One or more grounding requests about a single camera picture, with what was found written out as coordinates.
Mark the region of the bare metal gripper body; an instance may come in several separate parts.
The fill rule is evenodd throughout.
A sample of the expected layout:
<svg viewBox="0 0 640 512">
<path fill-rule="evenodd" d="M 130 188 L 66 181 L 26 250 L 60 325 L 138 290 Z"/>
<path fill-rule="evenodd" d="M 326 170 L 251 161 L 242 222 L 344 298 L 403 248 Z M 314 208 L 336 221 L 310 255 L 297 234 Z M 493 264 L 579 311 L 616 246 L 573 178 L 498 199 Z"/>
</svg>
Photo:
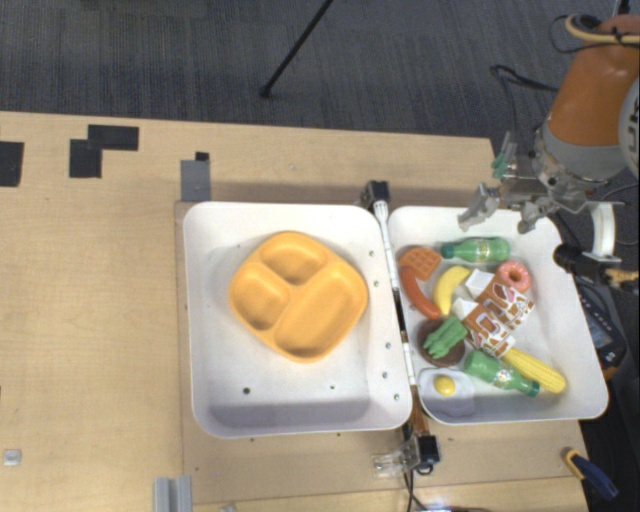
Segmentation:
<svg viewBox="0 0 640 512">
<path fill-rule="evenodd" d="M 500 178 L 504 204 L 529 202 L 540 207 L 581 211 L 605 179 L 583 178 L 567 171 L 553 158 L 517 155 Z"/>
</svg>

